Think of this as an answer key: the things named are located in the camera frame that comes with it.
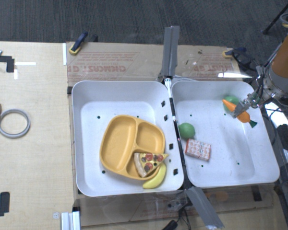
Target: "white tray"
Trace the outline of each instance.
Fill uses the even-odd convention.
[[[249,108],[251,120],[241,123],[224,111],[222,99],[245,99],[253,88],[242,81],[179,81],[172,85],[178,124],[195,127],[195,139],[211,145],[209,161],[185,155],[187,174],[197,187],[264,184],[279,178],[271,142],[259,108]],[[182,140],[185,149],[186,140]]]
[[[82,81],[72,89],[76,182],[86,196],[111,196],[179,189],[183,172],[168,91],[155,81]],[[165,135],[166,177],[161,186],[143,189],[143,181],[108,171],[99,159],[110,120],[132,115],[157,125]]]

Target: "clamp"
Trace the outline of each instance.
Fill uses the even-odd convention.
[[[244,47],[239,47],[239,48],[234,48],[232,50],[228,50],[228,51],[223,51],[222,52],[222,56],[225,58],[225,59],[229,59],[229,58],[232,58],[232,52],[233,51],[240,51],[240,52],[246,52],[246,48]]]
[[[72,55],[78,54],[78,52],[81,49],[80,45],[84,42],[84,40],[87,37],[87,35],[88,35],[88,32],[87,31],[83,31],[82,34],[80,35],[80,37],[77,39],[77,41],[73,44],[73,46],[71,46],[71,48],[69,49],[69,52]]]

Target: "pizza slice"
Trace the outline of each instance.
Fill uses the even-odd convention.
[[[153,172],[168,156],[165,153],[134,153],[135,167],[141,177]]]

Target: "banana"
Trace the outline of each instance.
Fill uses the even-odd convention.
[[[152,189],[158,187],[163,182],[166,171],[167,171],[166,165],[164,163],[160,164],[160,169],[158,173],[153,178],[145,181],[143,183],[143,188]]]

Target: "green ball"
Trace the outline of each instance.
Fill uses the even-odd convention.
[[[228,95],[224,99],[231,102],[231,103],[234,103],[235,105],[237,105],[240,101],[239,98],[234,96],[234,95]],[[224,104],[223,104],[223,106],[224,106],[224,110],[226,112],[230,113],[230,110],[227,108],[227,106],[225,106]]]
[[[178,126],[180,136],[184,139],[193,138],[195,136],[195,129],[189,123],[182,123]]]

